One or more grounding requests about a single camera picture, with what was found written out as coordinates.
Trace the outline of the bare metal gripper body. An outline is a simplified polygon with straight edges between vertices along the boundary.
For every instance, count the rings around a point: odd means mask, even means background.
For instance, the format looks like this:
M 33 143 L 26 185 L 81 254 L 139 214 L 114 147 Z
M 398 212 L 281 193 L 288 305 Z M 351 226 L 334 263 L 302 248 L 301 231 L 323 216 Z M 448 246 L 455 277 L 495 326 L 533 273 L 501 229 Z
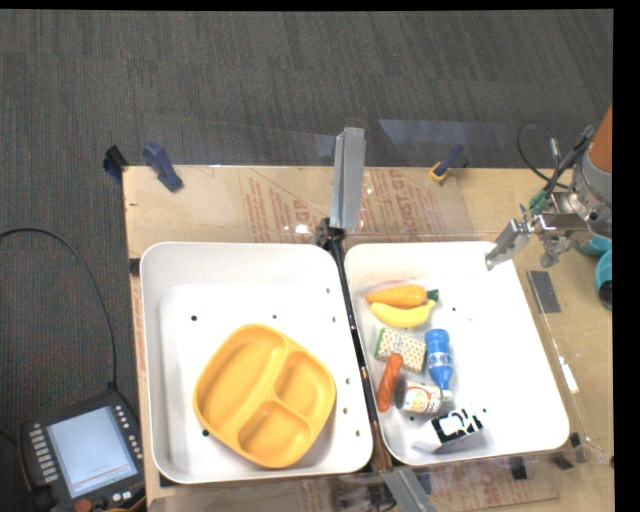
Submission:
M 530 201 L 530 227 L 541 240 L 612 239 L 611 204 L 592 192 L 541 191 Z

